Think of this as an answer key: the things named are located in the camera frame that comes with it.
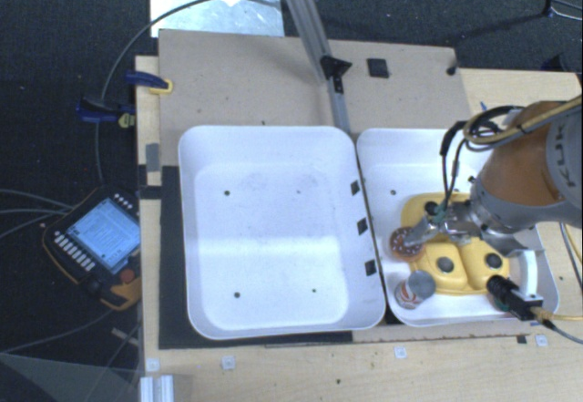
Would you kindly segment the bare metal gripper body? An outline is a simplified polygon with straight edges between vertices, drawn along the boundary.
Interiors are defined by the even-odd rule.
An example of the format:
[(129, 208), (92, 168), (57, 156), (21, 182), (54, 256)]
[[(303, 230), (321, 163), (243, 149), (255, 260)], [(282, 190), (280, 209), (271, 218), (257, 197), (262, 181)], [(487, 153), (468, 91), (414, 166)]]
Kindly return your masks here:
[(469, 244), (482, 236), (470, 202), (453, 202), (446, 208), (435, 202), (425, 205), (429, 219), (430, 242), (452, 242), (458, 246)]

